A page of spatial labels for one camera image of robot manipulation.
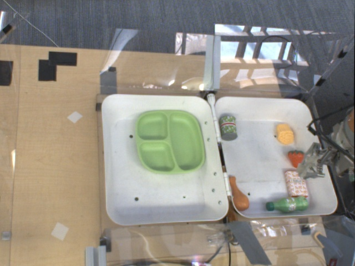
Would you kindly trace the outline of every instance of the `wooden surface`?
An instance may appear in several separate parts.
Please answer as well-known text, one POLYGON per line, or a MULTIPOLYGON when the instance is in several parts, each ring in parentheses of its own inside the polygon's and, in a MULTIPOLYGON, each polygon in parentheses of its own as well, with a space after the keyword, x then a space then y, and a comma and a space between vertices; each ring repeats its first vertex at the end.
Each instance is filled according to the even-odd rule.
MULTIPOLYGON (((0 150, 0 155, 5 155, 0 159, 3 162, 5 159, 8 171, 12 169, 9 151, 16 147, 14 180, 11 173, 9 179, 5 180, 14 182, 12 219, 9 213, 1 209, 4 200, 7 200, 11 210, 12 189, 8 189, 8 197, 4 195, 6 189, 4 192, 2 185, 0 191, 0 215, 5 214, 4 218, 0 217, 0 226, 2 229, 11 228, 12 223, 11 251, 9 242, 1 242, 0 265, 8 265, 8 261, 11 261, 11 266, 81 266, 84 265, 85 248, 98 246, 104 223, 100 214, 105 210, 105 205, 100 204, 98 115, 95 105, 100 93, 99 73, 108 55, 108 52, 102 50, 1 45, 0 60, 8 58, 14 61, 16 82, 12 87, 0 87, 0 100, 5 104, 3 108, 11 108, 7 112, 1 110, 0 116, 8 127, 17 123, 18 129, 17 144, 15 145, 16 132, 12 128, 6 133, 11 135, 7 139, 14 143, 13 147, 10 145, 4 149, 2 146, 0 150), (38 60, 48 59, 49 51, 76 52, 78 64, 58 66, 56 82, 38 81, 38 60), (83 117, 74 124, 67 117, 75 111, 83 117), (58 222, 69 228, 63 241, 51 235, 58 222)), ((187 85, 191 88, 198 86, 204 68, 201 57, 198 56, 176 57, 124 52, 121 53, 119 62, 115 61, 110 65, 116 67, 117 81, 122 88, 135 83, 148 87, 159 84, 163 87, 174 79, 175 84, 171 86, 177 90, 181 89, 181 83, 186 80, 189 80, 187 85)), ((157 235, 146 228, 138 228, 134 239, 132 236, 121 238, 126 229, 114 227, 117 232, 115 245, 124 253, 123 256, 117 256, 118 259, 136 253, 134 245, 140 245, 140 249, 144 249, 148 257, 154 254, 169 257, 174 254, 175 245, 184 245, 191 250, 199 244, 201 237, 206 237, 202 233, 184 233, 184 229, 194 227, 168 226, 170 231, 179 230, 173 232, 173 236, 168 234, 173 241, 171 245, 162 246, 166 233, 157 235), (124 251, 128 244, 131 252, 124 251)), ((280 264, 280 261, 286 261, 295 248, 316 249, 316 253, 322 255, 321 249, 311 237, 303 238, 303 245, 296 243, 295 238, 302 239, 299 228, 290 230, 287 237, 263 240, 265 245, 262 245, 267 249, 274 265, 285 265, 280 264)), ((209 255, 211 251, 213 252, 213 248, 203 254, 209 255)), ((240 247, 233 248, 232 252, 233 260, 238 261, 232 265, 249 265, 240 247)), ((298 265, 311 265, 311 262, 318 261, 311 255, 298 255, 306 257, 298 258, 298 265)), ((213 265, 227 265, 227 256, 226 251, 221 252, 213 265)))

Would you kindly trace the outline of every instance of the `green can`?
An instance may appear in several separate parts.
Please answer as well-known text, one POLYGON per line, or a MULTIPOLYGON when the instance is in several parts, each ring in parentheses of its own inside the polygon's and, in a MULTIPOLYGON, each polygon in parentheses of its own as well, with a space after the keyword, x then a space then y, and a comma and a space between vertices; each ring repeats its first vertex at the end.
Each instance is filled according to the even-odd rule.
POLYGON ((236 119, 232 115, 224 115, 220 117, 221 137, 225 141, 237 139, 237 125, 236 119))

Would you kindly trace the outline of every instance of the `green bottle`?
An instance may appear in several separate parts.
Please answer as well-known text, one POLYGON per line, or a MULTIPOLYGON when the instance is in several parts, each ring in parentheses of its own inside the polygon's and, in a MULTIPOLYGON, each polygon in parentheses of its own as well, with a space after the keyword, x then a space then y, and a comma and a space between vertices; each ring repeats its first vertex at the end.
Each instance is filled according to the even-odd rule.
POLYGON ((283 198, 278 200, 277 202, 266 203, 266 209, 268 211, 273 211, 274 209, 276 209, 283 213, 289 213, 293 211, 304 211, 307 208, 308 201, 304 196, 299 196, 296 198, 283 198))

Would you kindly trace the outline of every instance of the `brown drumstick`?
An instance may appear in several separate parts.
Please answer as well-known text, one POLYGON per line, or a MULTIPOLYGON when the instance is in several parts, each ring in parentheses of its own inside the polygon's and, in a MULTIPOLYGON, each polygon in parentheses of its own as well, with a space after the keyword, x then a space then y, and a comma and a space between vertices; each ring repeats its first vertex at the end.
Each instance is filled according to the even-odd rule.
POLYGON ((229 177, 229 183, 232 188, 233 203, 238 211, 244 211, 249 208, 249 198, 237 187, 235 176, 229 177))

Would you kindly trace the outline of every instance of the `wooden table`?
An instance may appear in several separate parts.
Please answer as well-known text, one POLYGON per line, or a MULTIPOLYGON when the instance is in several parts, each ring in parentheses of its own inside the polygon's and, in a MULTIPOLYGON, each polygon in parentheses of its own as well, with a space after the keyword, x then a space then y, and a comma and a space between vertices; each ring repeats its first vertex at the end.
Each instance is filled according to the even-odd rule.
MULTIPOLYGON (((0 45, 0 60, 13 61, 12 84, 0 87, 0 141, 8 143, 0 146, 0 156, 4 155, 0 175, 6 176, 0 177, 0 227, 12 232, 10 241, 0 241, 0 265, 80 266, 84 265, 85 248, 98 246, 100 208, 104 206, 100 206, 99 195, 95 105, 100 94, 99 73, 108 55, 104 50, 0 45), (57 66, 57 81, 38 81, 38 60, 47 60, 49 51, 77 53, 77 66, 57 66), (74 112, 82 116, 76 123, 67 118, 74 112), (16 151, 15 172, 10 151, 16 151), (57 223, 68 227, 63 240, 51 235, 57 223)), ((201 81, 204 57, 121 52, 111 66, 116 67, 121 88, 164 86, 175 78, 176 84, 170 87, 174 90, 180 88, 181 80, 201 81)), ((321 222, 319 218, 310 221, 321 222)), ((264 241, 273 264, 295 261, 290 253, 300 247, 296 237, 302 237, 300 230, 291 233, 293 236, 264 241)), ((185 241, 184 236, 176 235, 176 241, 191 247, 198 243, 185 241)), ((132 242, 124 239, 122 244, 132 242)), ((304 246, 322 257, 311 237, 304 246)), ((161 248, 152 242, 149 252, 163 255, 161 248)), ((233 247, 232 253, 237 265, 249 265, 240 247, 233 247)), ((227 265, 227 256, 223 251, 213 265, 227 265)), ((297 263, 321 265, 314 255, 299 255, 297 263)))

